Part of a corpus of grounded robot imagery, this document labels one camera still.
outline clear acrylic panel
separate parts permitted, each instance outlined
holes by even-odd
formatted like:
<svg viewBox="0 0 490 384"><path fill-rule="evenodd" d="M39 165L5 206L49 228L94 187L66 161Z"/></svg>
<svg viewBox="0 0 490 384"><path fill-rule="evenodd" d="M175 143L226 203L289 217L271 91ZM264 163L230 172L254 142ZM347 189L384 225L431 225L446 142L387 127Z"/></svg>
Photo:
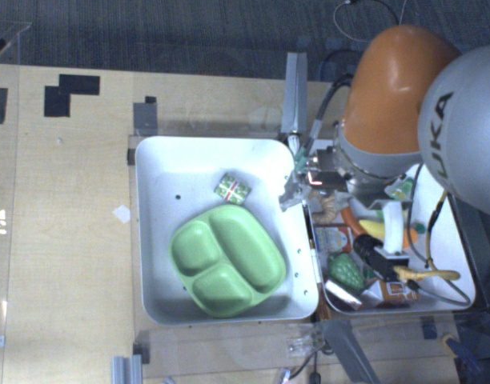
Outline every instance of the clear acrylic panel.
<svg viewBox="0 0 490 384"><path fill-rule="evenodd" d="M18 64L29 23L0 22L0 381L5 346L18 140Z"/></svg>
<svg viewBox="0 0 490 384"><path fill-rule="evenodd" d="M155 134L276 138L279 132L284 89L282 80L141 73L135 75L134 85L135 105L155 104L157 119L130 133L130 157L132 150L146 136ZM324 84L309 83L309 122L314 118L325 88ZM332 114L339 116L339 105ZM326 133L330 136L333 116L328 118L329 127L323 128L324 137ZM232 322L193 326L161 326L153 322L142 303L138 196L132 158L130 162L135 352L143 355L143 377L147 382L160 383L169 376L175 382L176 378L184 382L190 374L221 374L220 382L234 382L238 376L226 373L236 371L244 374L243 380L248 382L248 378L255 379L252 377L260 370L265 372L259 375L263 382L264 377L270 375L271 378L267 379L270 381L266 382L274 382L275 371L282 371L283 368L294 371L303 364L311 348L314 349L314 346L311 347L314 331L324 332L325 326L332 323L339 327L340 322L350 329L352 341L356 342L359 353L362 352L365 357L365 365L371 365L381 382L409 383L422 382L418 379L425 377L430 379L431 376L427 375L418 378L416 371L420 366L442 367L445 379L454 382L457 378L453 358L448 356L440 343L440 338L445 334L453 337L459 335L451 313L434 314L430 318L426 314L407 314L353 319L334 313L332 320L317 324L311 323L308 318L296 322ZM294 343L302 344L297 344L297 351L290 351L291 347L295 347ZM342 378L340 382L352 382L347 375L350 366L346 366L337 353L319 353L318 364L322 375L333 377L333 374L339 374ZM308 365L293 382L307 382L312 362Z"/></svg>

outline black cable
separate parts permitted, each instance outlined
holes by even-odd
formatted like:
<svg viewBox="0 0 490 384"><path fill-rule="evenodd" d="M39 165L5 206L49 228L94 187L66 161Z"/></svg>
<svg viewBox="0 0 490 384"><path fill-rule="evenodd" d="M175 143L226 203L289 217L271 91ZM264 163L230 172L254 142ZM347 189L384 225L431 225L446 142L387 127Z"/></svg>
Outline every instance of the black cable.
<svg viewBox="0 0 490 384"><path fill-rule="evenodd" d="M334 57L335 55L338 55L338 54L358 54L359 56L361 56L363 54L363 51L352 50L350 48L343 48L343 49L331 51L329 54L327 54L325 56L325 58L323 59L323 61L319 65L318 77L319 77L320 81L323 81L323 70L324 70L325 64L327 64L327 62L329 62L329 60L332 57Z"/></svg>
<svg viewBox="0 0 490 384"><path fill-rule="evenodd" d="M350 35L349 33L347 33L338 24L338 21L337 21L337 18L336 18L337 12L339 11L339 9L341 7L351 6L352 4L355 4L355 3L360 2L360 1L363 1L363 0L345 0L344 2L342 2L341 4L339 4L334 9L334 13L332 15L332 19L334 20L334 25L341 32L342 35L344 35L344 36L346 36L346 37L348 37L351 40L356 41L356 42L370 42L370 40L366 40L366 39L363 39L363 38L357 38L357 37L354 37L354 36ZM396 15L395 11L386 2L383 2L382 0L368 0L368 1L377 2L377 3L381 4L382 6L386 7L388 9L388 11L389 11L389 14L394 18L395 24L396 25L399 24L400 20L398 19L398 16Z"/></svg>
<svg viewBox="0 0 490 384"><path fill-rule="evenodd" d="M309 375L309 384L321 384L322 382L322 376L318 373L318 371L316 371L317 358L318 358L318 352L316 352L315 354L315 369Z"/></svg>
<svg viewBox="0 0 490 384"><path fill-rule="evenodd" d="M414 195L416 194L416 184L418 182L418 179L420 178L420 173L422 168L423 168L423 164L420 163L414 175L414 180L411 189L411 196L410 196L411 205L408 207L408 212L407 212L406 231L407 231L408 245L412 250L412 253L415 254L420 261L426 263L427 259L416 249L416 247L414 246L414 241L412 240L412 236L411 236L411 221L412 221L412 209L414 207Z"/></svg>
<svg viewBox="0 0 490 384"><path fill-rule="evenodd" d="M408 212L407 212L407 223L406 223L406 227L407 227L407 239L408 239L408 245L412 251L412 253L414 253L414 255L419 259L421 260L422 262L425 263L425 268L428 268L429 265L428 265L428 262L429 262L429 259L431 258L425 258L417 249L416 247L414 246L414 241L412 241L412 236L411 236L411 232L410 232L410 229L411 229L411 220L412 220L412 208L414 206L414 195L416 194L416 185L417 185L417 182L418 182L418 179L420 177L420 173L421 173L421 169L423 168L423 164L419 164L418 165L418 168L417 168L417 171L414 175L414 182L412 183L412 189L411 189L411 196L410 196L410 199L412 201L411 205L409 206L408 208ZM433 229L433 226L436 224L437 222L437 218L439 217L439 214L440 214L440 211L443 207L443 202L439 202L437 204L437 207L434 209L434 211L432 212L432 215L430 217L430 220L428 221L428 226L427 226L427 232L431 235L432 234L432 229ZM450 298L445 298L443 296L440 296L438 294L435 294L435 293L432 293L432 292L429 292L427 290L425 290L424 288L422 288L417 282L415 282L414 280L409 280L408 283L407 283L407 287L411 290L414 290L414 291L421 291L422 294L425 294L427 296L431 296L433 298L437 298L438 300L440 300L441 302L446 302L448 304L452 304L452 305L455 305L455 306L469 306L471 304L471 299L466 295L466 293L464 293L461 289L459 289L455 283L449 281L449 280L445 280L443 279L446 284L448 284L456 293L458 293L464 300L465 302L458 302L456 300L453 300L453 299L450 299Z"/></svg>
<svg viewBox="0 0 490 384"><path fill-rule="evenodd" d="M315 352L315 365L314 365L313 372L316 372L316 364L317 363L318 363L318 351Z"/></svg>
<svg viewBox="0 0 490 384"><path fill-rule="evenodd" d="M326 353L325 351L331 351L330 354L333 354L334 351L332 351L331 347L327 344L327 342L325 342L323 345L321 345L320 347L318 347L317 349L313 350L307 357L306 359L303 361L302 365L296 369L293 373L290 373L290 380L292 380L293 378L297 377L302 371L303 369L306 367L307 364L309 364L309 362L311 361L311 359L313 357L316 357L316 354L319 352L319 351L322 351L322 353L326 354L326 355L330 355L328 353Z"/></svg>
<svg viewBox="0 0 490 384"><path fill-rule="evenodd" d="M337 80L335 80L332 83L332 87L330 88L330 90L327 91L327 93L325 94L325 97L323 98L321 105L319 106L318 114L316 115L316 119L319 119L320 121L323 120L323 116L325 115L325 111L327 111L328 104L332 100L332 97L334 97L334 94L342 86L350 86L352 78L353 78L353 75L351 75L351 74L343 74Z"/></svg>
<svg viewBox="0 0 490 384"><path fill-rule="evenodd" d="M315 130L316 125L321 126L323 116L325 115L325 112L327 111L328 108L328 104L331 102L332 98L334 97L334 94L339 90L339 88L343 86L350 86L352 78L353 75L351 74L341 75L337 80L335 80L332 83L331 87L325 93L325 96L323 97L323 101L319 106L318 114L316 115L315 121L313 122L311 132L309 133L309 137L307 138L306 142L303 144L303 147L305 149L304 156L307 157L309 155L309 152L311 152L312 144L314 143L315 139L318 137L318 133L313 134L313 131Z"/></svg>
<svg viewBox="0 0 490 384"><path fill-rule="evenodd" d="M448 284L452 284L449 280L444 280L445 282L448 282ZM419 292L420 294L424 296L429 296L432 298L436 298L440 300L441 302L445 302L448 304L452 304L454 306L469 306L471 304L471 299L464 293L462 290L458 289L455 285L452 286L452 288L456 288L456 292L462 296L462 298L465 300L465 302L459 302L458 300L453 300L452 298L445 298L444 296L441 296L440 294L432 293L431 291L428 291L424 289L423 287L420 286L420 284L414 280L408 280L407 281L407 287L415 291L416 293Z"/></svg>

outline small box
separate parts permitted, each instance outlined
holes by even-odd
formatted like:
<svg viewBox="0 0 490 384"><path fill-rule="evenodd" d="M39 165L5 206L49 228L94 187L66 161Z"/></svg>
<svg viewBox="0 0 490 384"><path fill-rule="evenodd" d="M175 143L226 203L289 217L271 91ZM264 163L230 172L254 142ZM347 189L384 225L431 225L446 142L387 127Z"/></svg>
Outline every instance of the small box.
<svg viewBox="0 0 490 384"><path fill-rule="evenodd" d="M420 299L420 294L408 289L402 282L383 282L377 280L367 290L378 298L378 304L382 302L392 304L404 304L415 302Z"/></svg>
<svg viewBox="0 0 490 384"><path fill-rule="evenodd" d="M215 188L215 193L225 201L241 205L251 192L251 188L236 180L234 176L225 174Z"/></svg>
<svg viewBox="0 0 490 384"><path fill-rule="evenodd" d="M323 255L351 252L353 237L349 226L316 226L315 239Z"/></svg>

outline green plastic tray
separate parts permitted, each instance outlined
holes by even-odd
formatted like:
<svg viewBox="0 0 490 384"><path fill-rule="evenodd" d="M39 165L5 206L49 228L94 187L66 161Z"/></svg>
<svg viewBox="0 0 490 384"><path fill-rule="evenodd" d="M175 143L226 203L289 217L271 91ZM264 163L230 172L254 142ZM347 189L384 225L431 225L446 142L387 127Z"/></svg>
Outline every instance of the green plastic tray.
<svg viewBox="0 0 490 384"><path fill-rule="evenodd" d="M273 294L286 277L277 246L245 208L222 205L177 229L169 257L197 305L234 317Z"/></svg>

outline metal bracket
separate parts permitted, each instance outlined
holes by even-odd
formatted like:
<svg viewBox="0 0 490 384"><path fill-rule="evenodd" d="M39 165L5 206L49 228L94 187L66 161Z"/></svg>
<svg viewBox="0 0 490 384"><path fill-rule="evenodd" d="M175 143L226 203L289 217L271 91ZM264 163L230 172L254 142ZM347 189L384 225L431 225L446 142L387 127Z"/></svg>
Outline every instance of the metal bracket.
<svg viewBox="0 0 490 384"><path fill-rule="evenodd" d="M281 136L307 129L307 55L288 53Z"/></svg>
<svg viewBox="0 0 490 384"><path fill-rule="evenodd" d="M142 384L142 356L113 357L111 360L111 384Z"/></svg>
<svg viewBox="0 0 490 384"><path fill-rule="evenodd" d="M316 284L322 283L322 273L319 266L318 250L311 249L312 270L315 274Z"/></svg>
<svg viewBox="0 0 490 384"><path fill-rule="evenodd" d="M158 104L156 97L133 103L133 133L140 137L158 135Z"/></svg>
<svg viewBox="0 0 490 384"><path fill-rule="evenodd" d="M146 343L133 343L133 355L142 356L142 364L149 364L151 362L151 352L149 349L149 344Z"/></svg>
<svg viewBox="0 0 490 384"><path fill-rule="evenodd" d="M330 344L341 366L352 382L380 384L372 365L360 347L348 320L327 320L321 323L325 340Z"/></svg>
<svg viewBox="0 0 490 384"><path fill-rule="evenodd" d="M311 192L311 187L303 183L296 177L295 171L291 172L286 185L284 185L284 194L279 196L280 208L285 211L287 208L301 203Z"/></svg>

